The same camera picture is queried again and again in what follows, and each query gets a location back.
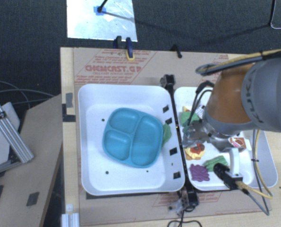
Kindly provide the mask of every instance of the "wooden table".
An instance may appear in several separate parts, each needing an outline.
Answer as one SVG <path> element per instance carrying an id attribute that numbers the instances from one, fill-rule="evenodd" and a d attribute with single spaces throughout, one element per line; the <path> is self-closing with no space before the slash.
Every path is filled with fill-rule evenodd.
<path id="1" fill-rule="evenodd" d="M 179 61 L 175 58 L 175 53 L 169 54 L 170 52 L 160 52 L 163 58 L 168 62 L 168 60 L 173 60 L 173 67 L 177 66 Z M 192 58 L 196 57 L 199 53 L 193 53 Z M 183 53 L 183 56 L 187 58 L 190 54 L 187 52 Z M 206 57 L 213 56 L 215 54 L 206 54 Z M 226 59 L 236 57 L 237 55 L 228 55 Z M 62 48 L 61 49 L 61 78 L 62 78 L 62 103 L 65 106 L 66 115 L 68 117 L 74 117 L 76 115 L 75 108 L 75 74 L 74 74 L 74 56 L 72 48 Z M 154 79 L 145 78 L 148 84 L 150 82 L 155 82 Z M 69 107 L 68 97 L 71 97 L 71 102 Z M 76 123 L 74 120 L 66 120 L 63 122 L 63 154 L 64 154 L 64 175 L 65 175 L 65 203 L 66 203 L 66 213 L 73 214 L 79 213 L 80 203 L 79 203 L 79 189 L 78 189 L 78 164 L 77 164 L 77 133 L 76 133 Z M 271 188 L 274 194 L 274 199 L 271 200 L 272 211 L 270 216 L 266 216 L 262 212 L 255 213 L 240 213 L 240 214 L 230 214 L 230 215 L 218 215 L 218 216 L 208 216 L 208 217 L 195 217 L 186 218 L 185 220 L 196 219 L 199 220 L 204 227 L 233 227 L 233 226 L 263 226 L 263 227 L 281 227 L 281 133 L 266 133 L 268 143 L 271 149 L 271 153 L 276 165 L 278 172 L 278 183 Z M 158 220 L 158 221 L 145 221 L 145 222 L 133 222 L 133 223 L 118 223 L 112 224 L 112 227 L 156 227 L 156 226 L 166 226 L 169 220 Z"/>
<path id="2" fill-rule="evenodd" d="M 0 177 L 0 227 L 43 226 L 62 156 L 61 123 L 60 95 L 27 111 L 20 135 L 34 159 Z M 27 206 L 29 196 L 38 197 Z"/>

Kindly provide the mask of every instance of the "dark gray carpet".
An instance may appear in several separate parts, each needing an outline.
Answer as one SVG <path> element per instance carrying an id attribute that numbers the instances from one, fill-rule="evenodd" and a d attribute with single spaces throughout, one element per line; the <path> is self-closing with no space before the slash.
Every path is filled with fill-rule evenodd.
<path id="1" fill-rule="evenodd" d="M 135 49 L 250 53 L 281 48 L 268 26 L 272 0 L 133 0 Z M 68 39 L 66 0 L 0 0 L 0 80 L 60 93 L 60 47 L 111 48 L 112 42 Z M 0 90 L 9 87 L 0 84 Z M 42 96 L 30 95 L 30 99 Z M 24 101 L 18 93 L 0 102 Z M 16 106 L 20 117 L 26 105 Z"/>

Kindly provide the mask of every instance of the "black square hole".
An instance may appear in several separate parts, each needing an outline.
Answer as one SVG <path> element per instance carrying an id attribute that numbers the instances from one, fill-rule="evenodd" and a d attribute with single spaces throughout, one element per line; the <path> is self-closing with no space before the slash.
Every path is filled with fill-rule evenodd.
<path id="1" fill-rule="evenodd" d="M 26 206 L 35 205 L 37 203 L 39 195 L 40 195 L 39 192 L 30 194 Z"/>
<path id="2" fill-rule="evenodd" d="M 174 179 L 180 178 L 180 177 L 181 177 L 180 172 L 175 172 L 174 175 L 173 175 Z"/>
<path id="3" fill-rule="evenodd" d="M 166 105 L 162 110 L 163 110 L 163 112 L 165 113 L 166 111 L 169 110 L 169 106 Z"/>
<path id="4" fill-rule="evenodd" d="M 172 123 L 173 121 L 172 121 L 172 118 L 169 118 L 169 119 L 167 119 L 165 122 L 166 122 L 167 124 L 170 124 L 170 123 Z"/>
<path id="5" fill-rule="evenodd" d="M 170 156 L 177 153 L 177 147 L 170 149 Z"/>

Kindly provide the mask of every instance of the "white tray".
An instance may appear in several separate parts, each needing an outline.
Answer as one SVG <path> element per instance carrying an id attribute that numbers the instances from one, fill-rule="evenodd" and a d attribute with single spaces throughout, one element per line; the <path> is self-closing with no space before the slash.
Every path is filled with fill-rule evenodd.
<path id="1" fill-rule="evenodd" d="M 193 100 L 195 98 L 196 87 L 180 87 L 175 91 L 174 98 L 176 103 L 176 110 L 178 118 L 182 113 L 182 107 L 185 106 L 188 109 L 192 108 Z M 201 104 L 205 105 L 209 99 L 210 93 L 206 93 L 203 95 L 201 99 Z M 181 137 L 183 137 L 183 127 L 180 126 Z M 240 173 L 243 175 L 243 182 L 248 184 L 253 188 L 257 188 L 257 181 L 255 179 L 254 167 L 251 161 L 252 159 L 252 150 L 251 150 L 251 142 L 252 142 L 252 132 L 244 131 L 241 132 L 239 137 L 244 137 L 247 144 L 247 149 L 242 151 L 239 154 L 240 158 Z M 220 180 L 214 172 L 209 172 L 209 181 L 193 181 L 191 178 L 190 166 L 201 165 L 209 159 L 215 158 L 219 155 L 223 155 L 230 165 L 230 157 L 228 153 L 219 153 L 219 151 L 210 143 L 204 143 L 205 153 L 201 157 L 200 160 L 186 160 L 188 175 L 190 178 L 190 182 L 192 185 L 202 191 L 215 191 L 215 190 L 227 190 L 228 188 L 224 185 L 223 181 Z M 259 159 L 259 169 L 261 171 L 263 180 L 267 187 L 272 187 L 276 185 L 278 180 L 277 171 L 272 159 L 272 155 L 270 153 L 270 149 L 268 147 L 268 143 L 265 137 L 264 132 L 261 132 L 259 141 L 258 141 L 258 152 L 257 157 Z"/>
<path id="2" fill-rule="evenodd" d="M 174 192 L 184 185 L 177 132 L 169 93 L 157 86 L 89 84 L 78 92 L 82 184 L 92 195 Z M 132 108 L 156 117 L 165 124 L 172 119 L 172 137 L 164 144 L 157 161 L 148 168 L 125 165 L 108 157 L 102 148 L 106 122 L 118 108 Z M 175 154 L 170 150 L 176 148 Z"/>

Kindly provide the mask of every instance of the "cardboard sheet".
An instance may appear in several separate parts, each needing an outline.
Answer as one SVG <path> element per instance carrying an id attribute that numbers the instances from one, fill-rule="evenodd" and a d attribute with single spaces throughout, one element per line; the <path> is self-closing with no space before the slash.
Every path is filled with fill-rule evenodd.
<path id="1" fill-rule="evenodd" d="M 205 80 L 215 82 L 219 74 L 201 77 L 195 69 L 207 63 L 221 63 L 237 57 L 233 54 L 134 51 L 135 60 L 128 61 L 124 50 L 74 48 L 74 93 L 77 129 L 77 162 L 80 225 L 91 226 L 144 220 L 176 218 L 169 212 L 170 203 L 178 199 L 176 192 L 140 196 L 94 197 L 81 185 L 79 115 L 77 94 L 88 83 L 122 85 L 159 85 L 164 74 L 174 74 L 175 88 L 196 87 Z M 260 209 L 239 191 L 199 193 L 200 205 L 190 216 L 212 216 L 258 212 Z"/>

